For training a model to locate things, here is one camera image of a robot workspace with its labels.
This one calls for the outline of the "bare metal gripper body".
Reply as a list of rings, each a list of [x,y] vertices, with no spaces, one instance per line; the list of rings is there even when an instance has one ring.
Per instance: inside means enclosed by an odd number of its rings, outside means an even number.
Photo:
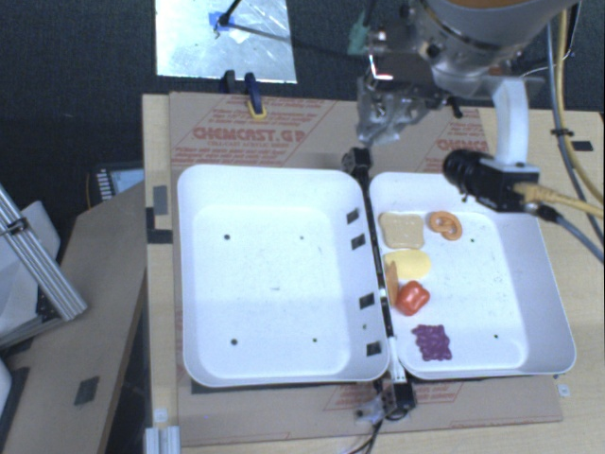
[[[362,110],[437,109],[475,95],[475,34],[459,18],[409,14],[372,28],[361,15],[356,53],[367,60],[357,80]]]

